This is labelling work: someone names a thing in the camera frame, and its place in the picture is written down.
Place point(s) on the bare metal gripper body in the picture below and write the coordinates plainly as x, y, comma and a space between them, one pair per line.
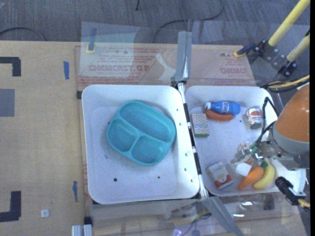
292, 161

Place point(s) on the white cube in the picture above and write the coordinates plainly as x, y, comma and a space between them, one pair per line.
243, 169

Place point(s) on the brown cardboard board red print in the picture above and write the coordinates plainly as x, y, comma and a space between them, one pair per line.
209, 65

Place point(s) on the white patterned carton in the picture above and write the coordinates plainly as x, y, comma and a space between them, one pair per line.
200, 125

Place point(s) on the orange sausage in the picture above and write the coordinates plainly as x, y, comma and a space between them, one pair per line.
219, 117

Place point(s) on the orange carrot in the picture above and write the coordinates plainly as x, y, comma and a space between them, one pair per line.
252, 176

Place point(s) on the red and white can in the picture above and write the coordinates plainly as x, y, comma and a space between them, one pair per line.
254, 118

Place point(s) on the black cylinder on white bracket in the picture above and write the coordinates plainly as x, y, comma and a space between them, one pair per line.
286, 187

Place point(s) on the yellow banana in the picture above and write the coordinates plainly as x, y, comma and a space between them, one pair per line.
267, 179

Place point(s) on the white plastic tray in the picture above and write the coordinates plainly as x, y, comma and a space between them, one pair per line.
103, 181
226, 141

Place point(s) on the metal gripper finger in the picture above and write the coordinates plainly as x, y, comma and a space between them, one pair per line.
247, 151
242, 157

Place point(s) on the blue bottle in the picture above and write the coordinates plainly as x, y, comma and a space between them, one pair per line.
225, 107

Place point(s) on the orange and white carton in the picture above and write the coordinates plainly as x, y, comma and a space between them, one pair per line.
220, 176

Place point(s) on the blue divided plate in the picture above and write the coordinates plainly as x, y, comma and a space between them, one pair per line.
141, 131

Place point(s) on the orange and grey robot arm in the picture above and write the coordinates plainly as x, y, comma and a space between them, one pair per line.
294, 117

